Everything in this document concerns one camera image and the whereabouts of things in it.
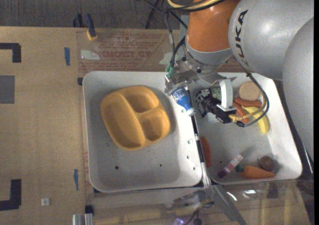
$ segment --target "sausage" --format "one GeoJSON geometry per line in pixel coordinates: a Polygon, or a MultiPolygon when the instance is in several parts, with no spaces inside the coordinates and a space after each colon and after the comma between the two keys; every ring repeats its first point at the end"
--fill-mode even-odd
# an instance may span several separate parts
{"type": "Polygon", "coordinates": [[[244,100],[240,97],[236,97],[234,99],[234,102],[238,103],[239,105],[242,105],[242,106],[245,106],[245,107],[260,107],[261,106],[261,101],[260,100],[255,100],[255,101],[247,101],[247,100],[244,100]]]}
{"type": "MultiPolygon", "coordinates": [[[[240,106],[238,103],[233,102],[233,106],[236,107],[236,109],[237,109],[236,114],[237,114],[238,116],[245,116],[245,115],[246,115],[246,111],[245,111],[243,108],[241,108],[241,106],[240,106]]],[[[247,124],[247,123],[249,122],[249,118],[243,119],[242,122],[243,122],[244,124],[247,124]]]]}

